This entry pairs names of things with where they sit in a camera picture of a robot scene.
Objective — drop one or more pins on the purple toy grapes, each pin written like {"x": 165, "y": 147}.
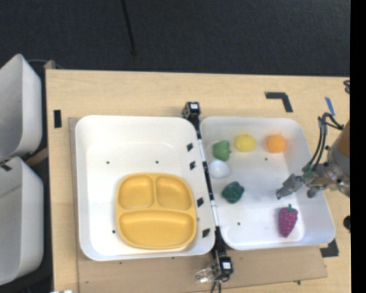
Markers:
{"x": 287, "y": 220}

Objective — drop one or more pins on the white toy egg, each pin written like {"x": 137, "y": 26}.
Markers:
{"x": 219, "y": 169}

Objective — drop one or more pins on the yellow divided plate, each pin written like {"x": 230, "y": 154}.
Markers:
{"x": 155, "y": 221}

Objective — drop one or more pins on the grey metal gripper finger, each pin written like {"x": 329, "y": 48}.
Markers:
{"x": 289, "y": 185}
{"x": 314, "y": 191}

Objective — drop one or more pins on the dark green toy broccoli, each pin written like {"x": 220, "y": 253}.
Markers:
{"x": 232, "y": 191}

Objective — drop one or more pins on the light green toy pepper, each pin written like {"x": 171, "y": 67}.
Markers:
{"x": 222, "y": 150}

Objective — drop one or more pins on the thin black and white rod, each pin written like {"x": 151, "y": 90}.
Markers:
{"x": 208, "y": 179}

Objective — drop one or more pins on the white plastic tray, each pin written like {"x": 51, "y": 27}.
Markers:
{"x": 109, "y": 218}
{"x": 259, "y": 175}

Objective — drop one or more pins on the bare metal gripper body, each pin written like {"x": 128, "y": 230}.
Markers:
{"x": 326, "y": 177}

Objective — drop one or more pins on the orange toy orange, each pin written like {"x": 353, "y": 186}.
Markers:
{"x": 276, "y": 143}

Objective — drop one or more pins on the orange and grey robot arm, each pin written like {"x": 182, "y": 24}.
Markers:
{"x": 343, "y": 151}

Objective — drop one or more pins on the yellow toy lemon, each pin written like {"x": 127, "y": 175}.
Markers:
{"x": 245, "y": 143}

